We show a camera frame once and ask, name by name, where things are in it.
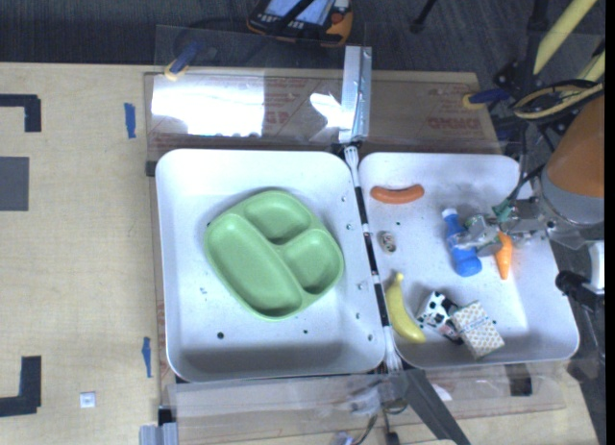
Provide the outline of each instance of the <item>orange carrot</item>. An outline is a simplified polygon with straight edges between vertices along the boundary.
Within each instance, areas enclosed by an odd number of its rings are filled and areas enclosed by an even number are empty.
[[[502,248],[496,253],[496,262],[500,270],[500,277],[503,280],[508,279],[508,271],[510,269],[510,261],[512,259],[512,240],[510,236],[498,232],[498,237],[502,243]]]

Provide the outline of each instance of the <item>green plate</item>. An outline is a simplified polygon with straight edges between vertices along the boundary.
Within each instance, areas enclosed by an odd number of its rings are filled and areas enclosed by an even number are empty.
[[[216,217],[205,234],[205,252],[232,295],[269,320],[305,309],[344,272],[329,231],[282,190],[256,194]]]

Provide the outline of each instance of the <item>wooden table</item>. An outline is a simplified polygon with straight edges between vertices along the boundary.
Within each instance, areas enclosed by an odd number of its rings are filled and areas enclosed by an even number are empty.
[[[21,357],[42,361],[41,406],[0,418],[1,443],[137,443],[139,427],[157,422],[159,335],[144,173],[143,75],[152,70],[0,64],[0,93],[35,94],[42,104],[39,133],[24,132],[23,109],[0,108],[0,156],[28,157],[30,173],[28,210],[0,211],[0,396],[17,394]],[[125,104],[135,107],[134,138]],[[565,372],[561,389],[566,408],[459,424],[476,444],[596,443],[579,387]],[[95,407],[81,408],[83,392],[95,392]],[[422,424],[397,431],[404,443],[433,440]],[[381,436],[364,443],[382,443]]]

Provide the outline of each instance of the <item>black square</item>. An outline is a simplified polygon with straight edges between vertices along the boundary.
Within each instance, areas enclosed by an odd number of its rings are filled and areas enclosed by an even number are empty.
[[[0,157],[0,210],[28,210],[30,159]]]

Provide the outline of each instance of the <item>banana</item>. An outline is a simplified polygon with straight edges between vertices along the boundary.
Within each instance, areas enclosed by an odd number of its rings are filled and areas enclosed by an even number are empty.
[[[425,335],[407,314],[402,293],[403,280],[404,275],[396,273],[395,279],[384,292],[388,318],[397,334],[410,342],[420,344],[425,342]]]

